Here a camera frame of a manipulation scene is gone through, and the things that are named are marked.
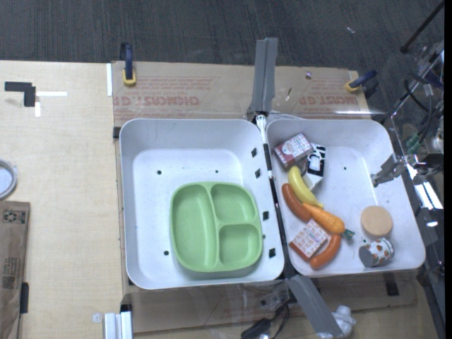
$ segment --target white ring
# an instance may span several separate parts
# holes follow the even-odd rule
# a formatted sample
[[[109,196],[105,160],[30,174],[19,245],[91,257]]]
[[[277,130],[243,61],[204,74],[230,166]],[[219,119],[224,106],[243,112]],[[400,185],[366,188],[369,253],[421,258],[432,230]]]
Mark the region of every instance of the white ring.
[[[17,184],[17,174],[14,168],[6,161],[0,160],[0,167],[6,168],[6,170],[11,173],[11,176],[13,177],[8,188],[5,191],[0,192],[0,200],[3,200],[4,198],[8,197],[12,191],[14,191]]]

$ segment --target green plate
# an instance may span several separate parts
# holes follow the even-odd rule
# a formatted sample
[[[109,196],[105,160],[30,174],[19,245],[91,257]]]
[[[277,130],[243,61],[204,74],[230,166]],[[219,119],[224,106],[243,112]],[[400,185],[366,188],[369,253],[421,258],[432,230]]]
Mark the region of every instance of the green plate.
[[[239,270],[261,256],[256,202],[240,185],[197,182],[179,187],[172,196],[169,221],[177,260],[189,270]]]

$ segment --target white plastic tray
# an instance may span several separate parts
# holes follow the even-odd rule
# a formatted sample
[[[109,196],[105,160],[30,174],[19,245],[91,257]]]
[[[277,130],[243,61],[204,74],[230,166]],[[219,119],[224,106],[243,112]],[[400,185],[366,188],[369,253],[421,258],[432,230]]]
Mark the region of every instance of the white plastic tray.
[[[350,242],[342,240],[338,255],[320,270],[290,250],[293,266],[311,277],[357,274],[386,270],[407,270],[421,266],[425,260],[425,247],[402,177],[374,187],[371,174],[376,174],[386,161],[393,146],[385,128],[379,123],[351,119],[279,119],[267,128],[268,143],[273,148],[302,132],[308,139],[326,148],[323,180],[314,187],[317,199],[324,209],[342,218],[346,228],[355,232]],[[285,223],[287,242],[306,225],[286,206],[281,186],[287,182],[287,172],[272,154],[273,174],[276,180],[278,200]],[[395,256],[386,266],[365,268],[358,256],[358,249],[371,241],[363,233],[360,215],[371,205],[383,206],[393,217],[393,229],[389,235],[394,244]]]
[[[122,127],[119,142],[126,269],[132,282],[154,290],[266,281],[281,274],[283,250],[256,126],[240,119],[134,119]],[[195,273],[177,261],[170,235],[172,194],[183,184],[206,181],[240,184],[253,194],[264,237],[253,266]]]

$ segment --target wooden table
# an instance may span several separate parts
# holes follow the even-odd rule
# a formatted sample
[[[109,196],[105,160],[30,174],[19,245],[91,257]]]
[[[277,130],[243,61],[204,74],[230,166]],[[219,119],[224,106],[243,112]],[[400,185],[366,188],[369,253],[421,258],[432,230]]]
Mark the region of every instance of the wooden table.
[[[8,197],[31,203],[25,281],[28,313],[20,338],[101,338],[103,313],[123,298],[112,97],[106,64],[0,61],[3,81],[32,83],[41,117],[23,106],[23,94],[0,91],[0,157],[17,166]],[[357,311],[353,338],[434,338],[422,288],[410,306]],[[206,329],[140,335],[212,338]],[[317,338],[306,318],[288,327]]]

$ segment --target dark floor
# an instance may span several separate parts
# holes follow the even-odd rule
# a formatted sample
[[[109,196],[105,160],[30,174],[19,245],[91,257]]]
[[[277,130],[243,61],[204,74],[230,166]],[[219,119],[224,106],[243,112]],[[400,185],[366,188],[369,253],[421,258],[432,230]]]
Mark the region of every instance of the dark floor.
[[[0,59],[109,62],[127,41],[137,61],[254,65],[256,40],[277,37],[277,65],[376,70],[368,103],[387,111],[444,39],[443,8],[400,52],[441,1],[0,0]]]

